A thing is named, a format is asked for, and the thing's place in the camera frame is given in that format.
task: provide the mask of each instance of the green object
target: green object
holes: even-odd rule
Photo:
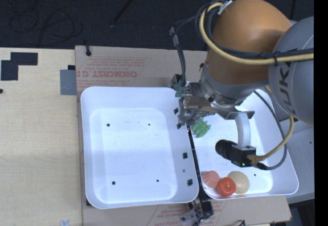
[[[175,86],[174,90],[176,91],[175,97],[181,97],[183,94],[183,90],[185,87],[181,85],[181,80],[179,80],[178,84]]]
[[[211,125],[204,121],[204,118],[200,118],[196,124],[191,127],[191,130],[197,138],[203,137],[206,132],[211,128]]]

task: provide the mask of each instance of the wire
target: wire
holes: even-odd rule
[[[197,32],[198,36],[202,39],[200,29],[199,29],[199,18],[200,15],[203,11],[208,12],[208,8],[210,5],[216,3],[216,2],[221,2],[222,4],[226,3],[227,1],[225,0],[214,0],[211,1],[208,4],[203,5],[197,12],[196,14],[196,19],[195,19],[195,31]],[[218,43],[216,43],[212,37],[212,23],[213,23],[213,17],[214,15],[220,10],[221,5],[218,7],[213,8],[211,11],[209,11],[208,18],[206,19],[206,34],[209,37],[209,39],[212,41],[214,45],[216,45],[219,49],[222,49],[224,52],[233,55],[235,57],[240,57],[240,58],[278,58],[278,57],[285,57],[285,56],[291,56],[291,55],[302,55],[302,54],[312,54],[313,53],[313,48],[310,49],[303,49],[303,50],[289,50],[288,52],[275,52],[274,54],[272,53],[252,53],[252,52],[244,52],[240,50],[234,50],[231,48],[223,47],[220,46]]]
[[[9,7],[16,13],[9,18],[9,27],[15,32],[39,31],[37,44],[35,46],[45,46],[43,43],[44,35],[47,33],[55,40],[50,40],[50,45],[64,43],[76,37],[84,30],[82,23],[75,20],[64,9],[76,0],[52,7],[49,4],[41,4],[40,0],[9,0]],[[50,9],[50,14],[42,19],[40,17],[41,8]]]
[[[276,55],[276,58],[259,58],[259,59],[246,59],[237,57],[231,54],[228,54],[227,52],[224,52],[221,48],[219,48],[207,35],[205,29],[204,29],[204,18],[205,15],[211,11],[213,8],[221,7],[223,5],[222,2],[213,3],[209,5],[207,8],[205,8],[200,16],[199,19],[199,32],[201,35],[201,38],[203,41],[216,53],[221,55],[222,57],[234,61],[236,63],[241,63],[245,65],[268,65],[268,64],[276,64],[277,62],[288,62],[288,61],[300,61],[300,60],[309,60],[314,59],[313,52],[310,52],[310,50],[306,50],[306,52],[309,52],[307,54],[300,54],[300,55],[289,55],[289,52],[286,52],[287,54],[284,54],[284,56],[278,56]]]
[[[265,87],[265,89],[271,94],[271,91],[268,87]],[[290,127],[289,127],[289,130],[287,132],[287,135],[284,136],[283,134],[283,131],[282,131],[282,128],[281,128],[281,125],[279,123],[279,120],[276,116],[276,114],[274,113],[273,109],[271,108],[271,106],[268,104],[268,102],[257,92],[257,91],[254,91],[254,93],[266,104],[266,106],[270,109],[271,113],[273,114],[278,126],[279,126],[279,130],[281,132],[281,135],[282,137],[284,137],[284,139],[272,150],[270,150],[268,153],[266,153],[265,155],[261,155],[261,156],[258,156],[258,155],[249,155],[248,156],[248,159],[250,159],[252,161],[252,164],[253,165],[257,165],[258,168],[261,168],[261,169],[264,169],[264,170],[273,170],[279,166],[281,166],[281,164],[283,163],[283,161],[285,160],[286,158],[286,154],[287,154],[287,148],[286,148],[286,143],[287,141],[290,139],[291,135],[293,134],[293,130],[294,130],[294,119],[292,116],[289,115],[289,120],[290,120]],[[281,161],[272,166],[272,167],[267,167],[265,166],[264,164],[262,163],[259,163],[260,161],[263,161],[265,160],[266,158],[269,158],[270,156],[272,156],[274,153],[276,153],[279,149],[281,149],[282,147],[284,147],[284,153],[283,153],[283,157],[281,159]]]
[[[242,220],[241,224],[239,224],[238,226],[246,226],[245,220]]]
[[[194,24],[195,24],[195,29],[196,32],[198,34],[198,36],[200,37],[200,33],[198,32],[198,26],[197,26],[197,21],[198,18],[200,17],[200,14],[202,12],[202,10],[207,6],[208,4],[203,5],[196,13],[195,16],[192,16],[190,18],[184,19],[184,20],[180,20],[178,22],[176,22],[170,29],[170,33],[173,33],[173,43],[174,46],[176,47],[177,51],[178,51],[178,55],[179,55],[179,59],[180,59],[180,64],[181,64],[181,70],[182,70],[182,75],[181,75],[181,86],[185,86],[187,83],[186,80],[186,62],[185,62],[185,55],[183,54],[183,50],[179,44],[178,41],[178,33],[181,30],[181,28],[186,25],[187,23],[191,22],[194,20]]]
[[[265,89],[271,94],[271,90],[268,88],[268,87],[265,87]],[[283,138],[285,138],[285,135],[284,135],[284,132],[282,130],[282,127],[280,125],[280,122],[277,118],[277,115],[276,113],[274,112],[274,110],[272,109],[272,107],[269,105],[269,103],[257,92],[257,91],[254,91],[254,93],[264,102],[264,104],[267,106],[267,108],[270,110],[271,114],[273,115],[273,117],[275,118],[276,122],[277,122],[277,125],[278,125],[278,128],[280,130],[280,133],[281,133],[281,136]],[[262,169],[262,170],[273,170],[273,169],[276,169],[277,167],[281,166],[282,163],[284,162],[284,160],[286,159],[286,156],[287,156],[287,145],[284,144],[284,150],[283,150],[283,156],[280,160],[280,162],[274,166],[271,166],[271,167],[268,167],[262,163],[256,163],[257,167]]]

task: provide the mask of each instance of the black camera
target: black camera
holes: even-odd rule
[[[242,148],[237,143],[225,139],[216,143],[215,151],[223,158],[242,168],[252,166],[251,160],[247,156],[256,154],[255,147],[246,146]]]

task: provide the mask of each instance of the black tape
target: black tape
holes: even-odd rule
[[[37,66],[38,53],[11,52],[10,59],[18,66]]]
[[[74,65],[68,65],[68,66],[67,66],[67,69],[68,69],[68,70],[75,70],[75,66],[74,66]]]
[[[1,61],[0,80],[18,80],[18,66],[37,66],[38,53],[11,52],[10,60]]]
[[[1,80],[18,80],[18,65],[11,60],[1,61]]]

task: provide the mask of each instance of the pink object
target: pink object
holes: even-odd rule
[[[215,171],[205,171],[202,175],[203,182],[209,188],[215,188],[220,178],[219,175]]]

